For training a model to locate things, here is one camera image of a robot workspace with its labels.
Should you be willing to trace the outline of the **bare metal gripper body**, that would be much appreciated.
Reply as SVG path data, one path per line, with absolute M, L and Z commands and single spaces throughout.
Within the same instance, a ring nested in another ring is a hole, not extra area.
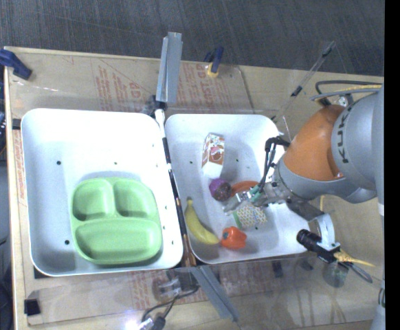
M 283 204 L 287 202 L 292 192 L 283 183 L 271 181 L 261 186 L 257 184 L 250 191 L 249 201 L 254 206 L 266 206 L 268 204 Z

